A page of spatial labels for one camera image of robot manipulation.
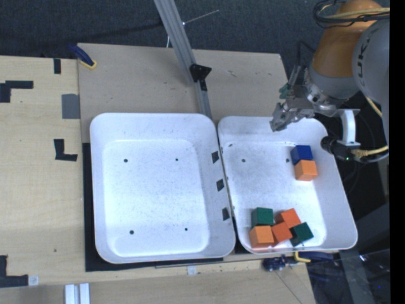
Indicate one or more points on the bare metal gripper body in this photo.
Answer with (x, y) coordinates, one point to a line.
(304, 101)

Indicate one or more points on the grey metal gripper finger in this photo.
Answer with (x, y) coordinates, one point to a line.
(291, 117)
(277, 119)

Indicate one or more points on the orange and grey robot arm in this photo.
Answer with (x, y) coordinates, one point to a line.
(338, 52)

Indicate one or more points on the blue cube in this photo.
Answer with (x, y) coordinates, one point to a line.
(302, 154)

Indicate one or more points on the orange cube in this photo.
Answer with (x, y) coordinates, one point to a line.
(289, 217)
(281, 232)
(261, 237)
(306, 170)

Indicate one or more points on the white plastic tray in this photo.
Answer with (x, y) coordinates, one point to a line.
(269, 185)
(155, 188)

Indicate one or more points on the green cube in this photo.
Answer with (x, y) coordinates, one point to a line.
(262, 216)
(303, 232)

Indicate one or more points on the black cylinder on white bracket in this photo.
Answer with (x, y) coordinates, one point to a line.
(340, 147)

